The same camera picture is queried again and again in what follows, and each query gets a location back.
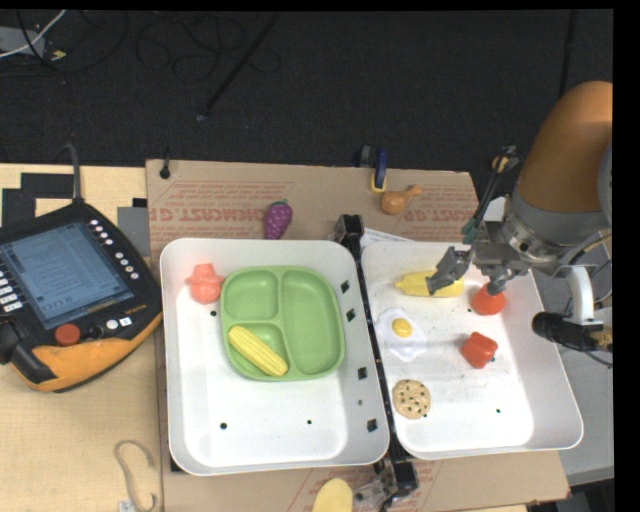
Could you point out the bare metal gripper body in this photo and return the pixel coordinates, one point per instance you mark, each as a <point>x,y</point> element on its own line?
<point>500,250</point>

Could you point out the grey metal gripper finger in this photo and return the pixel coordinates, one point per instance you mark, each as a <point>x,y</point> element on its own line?
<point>498,284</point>
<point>450,267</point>

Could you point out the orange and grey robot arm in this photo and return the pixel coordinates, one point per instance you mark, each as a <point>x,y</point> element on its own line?
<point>565,160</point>

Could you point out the orange red round toy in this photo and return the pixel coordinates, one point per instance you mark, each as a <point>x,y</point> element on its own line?
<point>487,304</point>

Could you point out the yellow squeeze bottle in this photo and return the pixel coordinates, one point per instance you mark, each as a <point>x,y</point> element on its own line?
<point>412,284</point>

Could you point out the red bell pepper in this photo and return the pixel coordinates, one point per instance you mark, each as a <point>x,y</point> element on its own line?
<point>479,350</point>

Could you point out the white fried egg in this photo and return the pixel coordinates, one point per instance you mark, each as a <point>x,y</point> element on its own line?
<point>402,332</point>

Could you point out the brown chicken drumstick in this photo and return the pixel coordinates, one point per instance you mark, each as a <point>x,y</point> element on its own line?
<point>395,201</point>

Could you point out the thin black rod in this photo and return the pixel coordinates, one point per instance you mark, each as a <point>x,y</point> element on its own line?
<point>372,330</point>

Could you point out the white plastic tray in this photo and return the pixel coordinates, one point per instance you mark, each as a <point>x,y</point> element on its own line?
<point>280,415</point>
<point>465,400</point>

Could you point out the beige chocolate chip biscuit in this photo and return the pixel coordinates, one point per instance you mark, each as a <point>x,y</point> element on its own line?
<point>411,398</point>

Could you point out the green divided plate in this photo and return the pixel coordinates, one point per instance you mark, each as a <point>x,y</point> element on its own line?
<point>310,320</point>

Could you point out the brown cardboard board red print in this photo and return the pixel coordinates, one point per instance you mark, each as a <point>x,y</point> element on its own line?
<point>310,200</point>

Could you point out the purple grapes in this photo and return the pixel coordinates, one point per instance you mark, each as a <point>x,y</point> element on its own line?
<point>278,220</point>

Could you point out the yellow corn cob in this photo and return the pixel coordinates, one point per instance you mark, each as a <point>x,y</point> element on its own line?
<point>257,351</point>

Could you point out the pale yellow oval toy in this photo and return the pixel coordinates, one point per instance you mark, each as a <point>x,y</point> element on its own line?
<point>332,497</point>

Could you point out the black cylinder on white bracket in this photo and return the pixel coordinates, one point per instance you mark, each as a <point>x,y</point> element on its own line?
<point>565,330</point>

